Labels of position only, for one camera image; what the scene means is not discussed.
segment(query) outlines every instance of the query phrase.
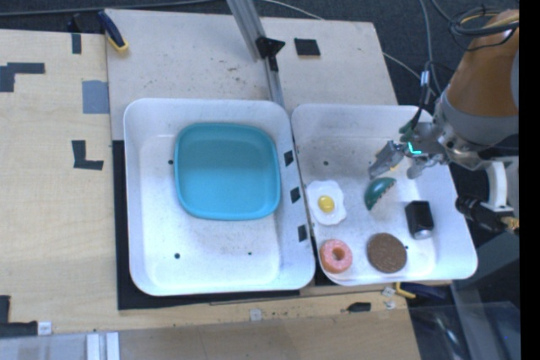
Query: toy fried egg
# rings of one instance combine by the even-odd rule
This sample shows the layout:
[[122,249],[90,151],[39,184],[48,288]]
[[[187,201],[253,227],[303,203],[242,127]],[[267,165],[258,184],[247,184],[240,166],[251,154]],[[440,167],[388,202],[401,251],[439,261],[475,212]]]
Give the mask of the toy fried egg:
[[335,180],[312,181],[306,188],[310,214],[322,225],[335,225],[347,217],[343,191]]

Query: donut hole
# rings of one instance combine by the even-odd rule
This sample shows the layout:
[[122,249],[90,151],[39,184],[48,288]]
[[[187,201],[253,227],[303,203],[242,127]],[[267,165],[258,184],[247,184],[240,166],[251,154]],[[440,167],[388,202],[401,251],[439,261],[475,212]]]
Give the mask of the donut hole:
[[336,261],[341,261],[345,258],[345,251],[342,248],[332,249],[332,258]]

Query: brown cookie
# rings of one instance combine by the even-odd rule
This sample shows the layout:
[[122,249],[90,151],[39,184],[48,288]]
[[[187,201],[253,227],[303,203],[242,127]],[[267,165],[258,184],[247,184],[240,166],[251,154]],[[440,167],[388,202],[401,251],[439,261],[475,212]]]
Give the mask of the brown cookie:
[[407,250],[398,238],[389,233],[379,233],[368,242],[368,260],[377,270],[394,273],[407,263]]

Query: blue and yellow clamp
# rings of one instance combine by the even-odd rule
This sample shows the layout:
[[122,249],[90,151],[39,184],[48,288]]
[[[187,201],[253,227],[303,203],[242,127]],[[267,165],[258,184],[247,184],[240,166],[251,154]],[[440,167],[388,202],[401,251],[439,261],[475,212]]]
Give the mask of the blue and yellow clamp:
[[105,29],[105,32],[108,35],[107,40],[111,43],[114,49],[118,52],[127,50],[127,48],[129,47],[129,44],[122,37],[120,30],[118,30],[116,25],[113,23],[113,21],[111,20],[111,17],[109,17],[104,11],[99,11],[98,20],[100,21],[101,25]]

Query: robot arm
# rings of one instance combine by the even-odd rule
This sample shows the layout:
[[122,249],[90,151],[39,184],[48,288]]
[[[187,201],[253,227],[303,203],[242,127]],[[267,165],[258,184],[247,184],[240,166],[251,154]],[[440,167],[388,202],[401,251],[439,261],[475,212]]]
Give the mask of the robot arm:
[[[423,75],[423,94],[429,74]],[[435,102],[431,122],[417,115],[402,129],[400,143],[389,141],[368,168],[370,178],[411,159],[408,178],[435,164],[455,163],[486,170],[489,199],[458,197],[466,217],[493,231],[516,231],[519,153],[519,11],[496,14],[478,30],[451,81]]]

